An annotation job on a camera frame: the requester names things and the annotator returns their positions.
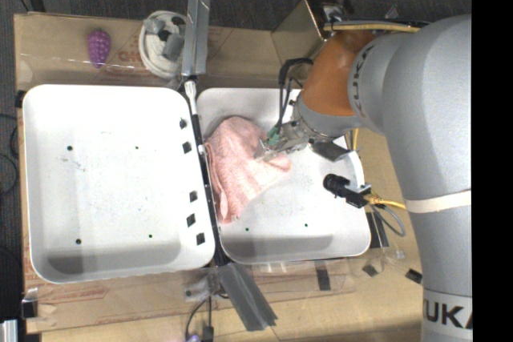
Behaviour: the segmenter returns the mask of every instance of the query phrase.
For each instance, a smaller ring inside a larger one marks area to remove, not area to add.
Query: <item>white container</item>
[[[277,107],[278,90],[209,89],[198,98],[205,137],[231,115],[269,129]],[[182,95],[43,85],[27,92],[23,117],[30,258],[43,279],[101,280],[209,263],[215,243]],[[290,159],[279,186],[220,225],[227,255],[259,264],[363,253],[370,244],[365,212],[322,186],[330,172],[364,183],[356,153],[331,163],[305,149]]]

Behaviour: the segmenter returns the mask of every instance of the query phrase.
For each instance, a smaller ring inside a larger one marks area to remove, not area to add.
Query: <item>cardboard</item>
[[[15,15],[17,90],[28,91],[43,83],[162,86],[162,79],[149,74],[138,56],[136,37],[141,24],[109,18]],[[111,53],[102,70],[89,63],[84,42],[84,36],[96,27],[112,38]],[[211,27],[208,74],[200,80],[200,89],[275,87],[280,65],[270,32]],[[205,271],[65,285],[47,283],[34,272],[26,215],[21,111],[18,127],[25,290],[37,290],[38,296],[38,316],[27,320],[28,332],[44,332],[43,340],[50,341],[183,339],[184,325],[195,306],[185,301],[184,285],[194,283]],[[367,181],[381,196],[401,201],[385,139],[362,130],[358,146]],[[362,340],[374,340],[369,339],[371,331],[382,338],[376,340],[392,340],[387,339],[391,329],[405,329],[407,336],[412,329],[415,333],[422,318],[422,287],[404,274],[408,268],[421,271],[420,262],[408,215],[395,211],[406,225],[406,238],[388,231],[390,248],[369,251],[361,258],[325,261],[329,290],[319,288],[319,267],[314,262],[252,267],[255,281],[278,315],[278,325],[274,330],[245,332],[231,302],[219,299],[213,314],[216,340],[274,341],[334,335],[355,340],[350,334],[361,332],[367,335]],[[373,264],[378,275],[369,277],[362,270],[367,264]],[[402,340],[402,331],[396,333],[394,337],[399,339],[394,340]]]

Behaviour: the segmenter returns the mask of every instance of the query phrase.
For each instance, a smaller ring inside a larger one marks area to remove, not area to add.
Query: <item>white band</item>
[[[449,210],[472,204],[472,190],[457,192],[429,199],[407,199],[406,209],[409,212],[424,213]]]

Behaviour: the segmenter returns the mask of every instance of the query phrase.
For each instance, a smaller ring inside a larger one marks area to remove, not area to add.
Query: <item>purple toy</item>
[[[94,30],[87,36],[87,45],[91,63],[99,69],[105,64],[111,51],[111,36],[101,29]]]

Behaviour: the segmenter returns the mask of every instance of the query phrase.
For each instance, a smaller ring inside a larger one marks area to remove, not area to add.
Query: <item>pink towel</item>
[[[246,204],[290,170],[282,153],[271,161],[253,158],[265,131],[241,117],[224,120],[205,142],[218,218],[231,223]]]

